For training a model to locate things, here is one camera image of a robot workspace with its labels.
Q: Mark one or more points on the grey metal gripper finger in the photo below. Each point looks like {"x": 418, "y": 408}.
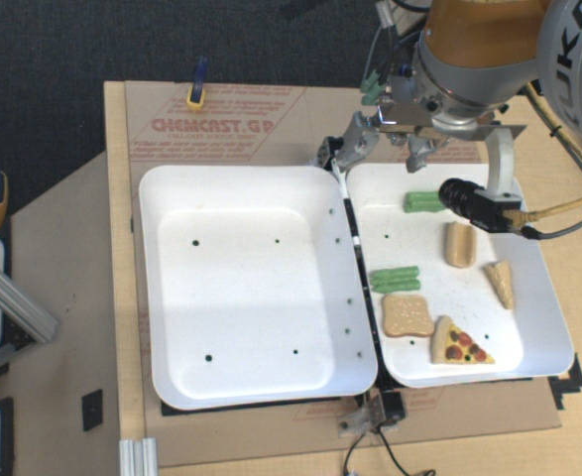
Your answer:
{"x": 359, "y": 142}
{"x": 418, "y": 156}

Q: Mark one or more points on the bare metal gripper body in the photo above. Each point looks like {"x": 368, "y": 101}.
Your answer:
{"x": 419, "y": 119}

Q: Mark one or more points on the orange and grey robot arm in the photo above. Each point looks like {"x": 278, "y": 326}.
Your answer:
{"x": 479, "y": 23}

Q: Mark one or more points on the green toy beans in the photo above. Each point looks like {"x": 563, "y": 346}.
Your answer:
{"x": 394, "y": 279}
{"x": 422, "y": 202}

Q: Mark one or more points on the thin black and white rod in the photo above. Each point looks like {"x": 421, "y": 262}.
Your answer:
{"x": 355, "y": 236}

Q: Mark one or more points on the beige toy hot dog bun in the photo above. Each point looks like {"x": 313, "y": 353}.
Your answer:
{"x": 460, "y": 246}

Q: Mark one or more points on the brown cardboard board red print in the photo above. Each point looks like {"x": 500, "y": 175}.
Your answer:
{"x": 231, "y": 117}

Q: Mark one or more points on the white plastic tray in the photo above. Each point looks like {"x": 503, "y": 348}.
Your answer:
{"x": 459, "y": 295}
{"x": 251, "y": 285}

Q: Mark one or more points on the beige toy cone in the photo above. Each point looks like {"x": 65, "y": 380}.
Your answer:
{"x": 501, "y": 281}

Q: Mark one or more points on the tan toy bread slice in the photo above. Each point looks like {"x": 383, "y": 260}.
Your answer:
{"x": 407, "y": 315}

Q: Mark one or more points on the toy pizza slice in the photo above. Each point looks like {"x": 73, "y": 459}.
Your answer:
{"x": 456, "y": 345}

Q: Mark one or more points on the black cylinder on white bracket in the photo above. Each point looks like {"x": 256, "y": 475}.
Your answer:
{"x": 469, "y": 200}

